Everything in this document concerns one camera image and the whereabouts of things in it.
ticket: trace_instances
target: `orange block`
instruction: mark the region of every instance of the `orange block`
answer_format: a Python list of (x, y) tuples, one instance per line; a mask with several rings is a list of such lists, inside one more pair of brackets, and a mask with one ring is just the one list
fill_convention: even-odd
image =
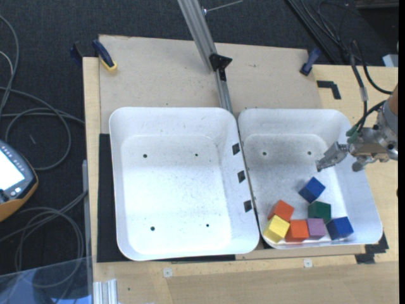
[(267, 219), (271, 219), (274, 215), (281, 217), (283, 220), (290, 222), (294, 207), (288, 205), (286, 202), (279, 200), (271, 209)]
[(291, 220), (285, 242), (303, 242), (307, 238), (309, 238), (309, 232), (306, 220)]

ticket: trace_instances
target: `screen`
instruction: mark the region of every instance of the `screen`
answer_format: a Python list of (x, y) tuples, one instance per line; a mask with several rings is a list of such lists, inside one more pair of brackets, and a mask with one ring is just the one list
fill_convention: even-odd
[(22, 180), (24, 180), (22, 173), (0, 151), (0, 189), (6, 190)]

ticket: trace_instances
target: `toy cube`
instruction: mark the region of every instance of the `toy cube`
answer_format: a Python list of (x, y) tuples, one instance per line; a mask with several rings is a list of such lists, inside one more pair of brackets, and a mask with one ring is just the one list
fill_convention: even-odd
[(327, 229), (332, 240), (346, 238), (354, 232), (348, 217), (334, 218), (327, 224)]
[(306, 220), (291, 220), (285, 242), (303, 242), (309, 237)]
[(308, 217), (311, 219), (323, 219), (326, 224), (331, 218), (330, 204), (314, 201), (308, 206)]
[(266, 224), (263, 235), (274, 243), (278, 243), (285, 237), (289, 230), (290, 224), (281, 217), (274, 215)]
[(294, 211), (294, 207), (290, 206), (286, 202), (279, 200), (271, 209), (270, 214), (267, 216), (267, 219), (271, 219), (274, 215), (286, 220), (287, 222), (290, 221), (292, 212)]
[(298, 192), (308, 203), (316, 200), (325, 190), (325, 186), (318, 179), (312, 177), (310, 181)]
[(322, 218), (307, 218), (309, 240), (319, 240), (326, 235), (327, 230)]

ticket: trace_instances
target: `black floor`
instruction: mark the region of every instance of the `black floor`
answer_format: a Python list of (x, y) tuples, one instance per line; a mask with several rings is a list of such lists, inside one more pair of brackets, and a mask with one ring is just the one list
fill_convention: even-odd
[[(234, 1), (238, 0), (200, 0), (207, 9)], [(299, 0), (294, 1), (302, 8)], [(316, 8), (322, 0), (305, 1)], [(321, 12), (345, 46), (352, 39), (360, 43), (368, 64), (383, 65), (383, 56), (397, 53), (397, 8), (358, 11), (351, 0), (335, 0), (333, 5), (322, 5)], [(80, 41), (83, 53), (92, 56), (91, 42), (98, 34), (191, 39), (176, 0), (0, 0), (0, 15), (12, 24), (20, 41), (13, 89), (42, 98), (78, 118), (84, 118), (84, 104), (82, 72), (70, 58), (74, 42)], [(285, 0), (243, 0), (209, 12), (207, 21), (216, 42), (308, 51), (319, 46)], [(345, 64), (344, 53), (317, 31), (336, 63)], [(0, 22), (0, 51), (15, 60), (13, 36), (3, 22)], [(331, 57), (323, 53), (317, 63), (329, 64)], [(8, 62), (0, 55), (0, 86), (7, 85), (9, 72)], [(39, 106), (12, 93), (3, 113), (20, 113)], [(2, 118), (0, 139), (5, 139), (9, 124), (8, 117)], [(85, 130), (71, 120), (68, 126), (72, 147), (66, 160), (52, 170), (38, 171), (39, 188), (24, 208), (60, 209), (82, 192)], [(8, 137), (8, 142), (35, 167), (57, 162), (68, 146), (68, 134), (55, 117), (24, 117), (13, 126)], [(83, 231), (82, 204), (68, 214)], [(0, 239), (24, 227), (33, 216), (34, 213), (16, 213), (0, 222)], [(15, 271), (20, 237), (17, 234), (0, 242), (0, 274)], [(23, 245), (21, 269), (76, 257), (75, 232), (66, 220), (57, 218), (29, 235)]]

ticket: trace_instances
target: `white tray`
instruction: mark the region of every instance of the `white tray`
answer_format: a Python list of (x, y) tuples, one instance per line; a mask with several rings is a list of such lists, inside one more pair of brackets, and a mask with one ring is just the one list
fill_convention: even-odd
[(252, 251), (259, 240), (235, 118), (131, 108), (109, 120), (116, 233), (132, 260)]
[(317, 199), (330, 203), (332, 218), (348, 216), (354, 233), (331, 241), (329, 235), (317, 241), (274, 243), (279, 249), (335, 244), (373, 244), (382, 236), (382, 225), (364, 171), (353, 172), (351, 156), (340, 164), (317, 172), (315, 161), (333, 142), (346, 143), (348, 119), (335, 110), (248, 109), (238, 119), (260, 231), (278, 200), (295, 208), (292, 219), (308, 217), (308, 202), (298, 191), (312, 177), (326, 189)]

